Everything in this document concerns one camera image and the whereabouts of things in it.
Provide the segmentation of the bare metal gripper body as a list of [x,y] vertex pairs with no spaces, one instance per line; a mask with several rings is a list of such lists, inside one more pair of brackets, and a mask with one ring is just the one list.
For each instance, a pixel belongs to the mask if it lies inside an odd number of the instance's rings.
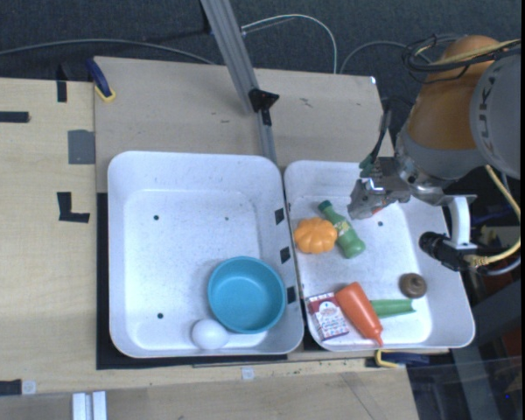
[[366,166],[368,193],[384,193],[388,204],[406,203],[411,197],[433,206],[445,203],[447,183],[416,166],[408,157],[378,157]]

